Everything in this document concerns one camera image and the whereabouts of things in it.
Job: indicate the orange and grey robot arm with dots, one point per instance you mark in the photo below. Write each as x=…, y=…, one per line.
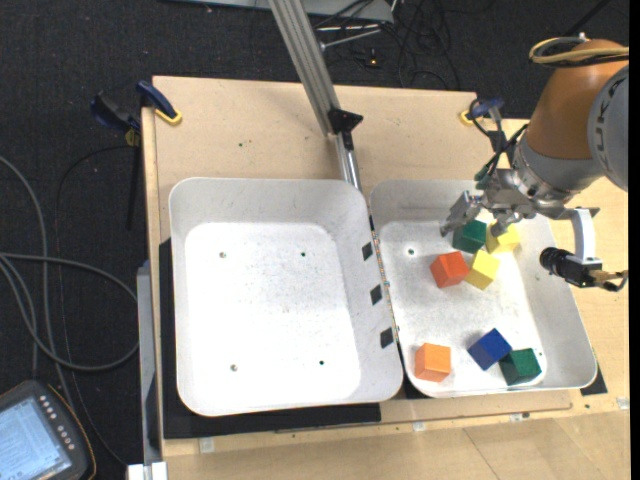
x=565, y=113

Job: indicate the white plastic tray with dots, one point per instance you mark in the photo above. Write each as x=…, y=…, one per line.
x=270, y=298
x=450, y=313

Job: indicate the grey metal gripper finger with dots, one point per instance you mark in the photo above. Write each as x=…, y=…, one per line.
x=505, y=223
x=459, y=215

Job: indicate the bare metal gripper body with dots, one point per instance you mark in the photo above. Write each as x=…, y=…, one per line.
x=510, y=193

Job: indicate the black cylinder on white bracket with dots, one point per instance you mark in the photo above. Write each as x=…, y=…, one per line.
x=565, y=263

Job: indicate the orange cube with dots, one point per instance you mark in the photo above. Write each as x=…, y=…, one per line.
x=449, y=269
x=433, y=363

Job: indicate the blue cube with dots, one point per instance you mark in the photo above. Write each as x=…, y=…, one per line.
x=490, y=349

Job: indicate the pale wood board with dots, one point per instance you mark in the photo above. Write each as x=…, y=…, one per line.
x=250, y=133

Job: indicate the yellow cube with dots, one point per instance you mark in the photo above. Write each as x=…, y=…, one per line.
x=509, y=240
x=483, y=269

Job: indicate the green cube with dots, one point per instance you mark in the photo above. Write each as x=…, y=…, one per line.
x=470, y=239
x=520, y=367

